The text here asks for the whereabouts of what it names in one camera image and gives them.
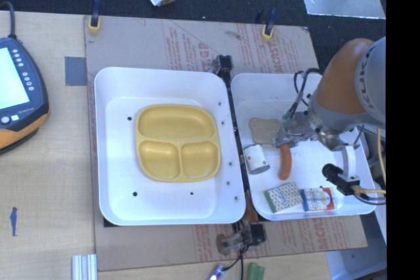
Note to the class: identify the beige bread slice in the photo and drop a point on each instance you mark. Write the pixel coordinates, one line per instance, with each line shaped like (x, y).
(262, 129)

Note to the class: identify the white can with orange dots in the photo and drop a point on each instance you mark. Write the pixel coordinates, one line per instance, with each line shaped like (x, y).
(256, 159)

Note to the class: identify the green and yellow carton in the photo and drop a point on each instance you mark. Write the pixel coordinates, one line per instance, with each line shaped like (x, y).
(283, 197)

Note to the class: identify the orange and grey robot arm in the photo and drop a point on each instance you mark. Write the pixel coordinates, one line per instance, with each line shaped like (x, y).
(348, 82)

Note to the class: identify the green toy vegetable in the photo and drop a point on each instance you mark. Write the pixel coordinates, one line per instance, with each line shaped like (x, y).
(256, 272)

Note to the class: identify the white plastic tray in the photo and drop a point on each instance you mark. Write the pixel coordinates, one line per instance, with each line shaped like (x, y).
(311, 167)
(121, 147)

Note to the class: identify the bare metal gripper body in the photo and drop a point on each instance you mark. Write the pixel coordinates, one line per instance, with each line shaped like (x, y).
(306, 131)

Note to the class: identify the blue and red carton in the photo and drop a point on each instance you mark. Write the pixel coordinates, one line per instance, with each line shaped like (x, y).
(318, 199)

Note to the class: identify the black cylinder on white bracket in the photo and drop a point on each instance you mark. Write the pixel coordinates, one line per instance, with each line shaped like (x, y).
(341, 178)

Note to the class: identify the brown cardboard board red print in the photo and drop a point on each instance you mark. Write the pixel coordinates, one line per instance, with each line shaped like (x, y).
(131, 39)

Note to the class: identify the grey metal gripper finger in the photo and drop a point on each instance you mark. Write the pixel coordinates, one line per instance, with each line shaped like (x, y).
(278, 142)
(292, 140)

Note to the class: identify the yellow divided plate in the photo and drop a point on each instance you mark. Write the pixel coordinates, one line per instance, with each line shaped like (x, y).
(177, 141)

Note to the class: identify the orange sausage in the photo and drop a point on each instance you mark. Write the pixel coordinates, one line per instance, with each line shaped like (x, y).
(285, 164)

